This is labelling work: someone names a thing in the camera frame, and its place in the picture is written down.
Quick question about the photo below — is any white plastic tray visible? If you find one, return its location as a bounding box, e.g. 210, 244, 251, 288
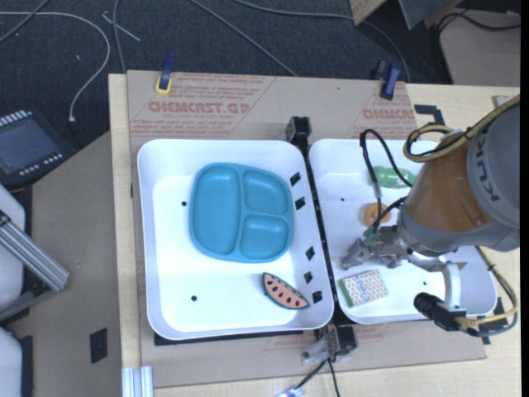
136, 138, 336, 342
307, 138, 498, 326

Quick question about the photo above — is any black cylinder on white bracket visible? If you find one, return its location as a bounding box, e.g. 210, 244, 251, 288
412, 261, 469, 332

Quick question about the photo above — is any blue divided plate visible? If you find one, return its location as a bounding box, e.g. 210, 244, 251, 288
188, 161, 296, 265

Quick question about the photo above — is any pink watermelon slice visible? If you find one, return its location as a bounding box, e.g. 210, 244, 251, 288
260, 271, 312, 311

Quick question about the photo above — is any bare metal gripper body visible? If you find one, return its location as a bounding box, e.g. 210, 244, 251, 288
364, 225, 448, 273

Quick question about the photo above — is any orange doughnut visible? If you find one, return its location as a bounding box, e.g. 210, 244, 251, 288
363, 201, 392, 228

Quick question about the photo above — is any brown cardboard board red print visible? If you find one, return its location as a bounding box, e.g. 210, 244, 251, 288
126, 69, 487, 389

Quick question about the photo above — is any black block with thin wires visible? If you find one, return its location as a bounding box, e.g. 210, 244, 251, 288
314, 323, 359, 364
284, 115, 312, 145

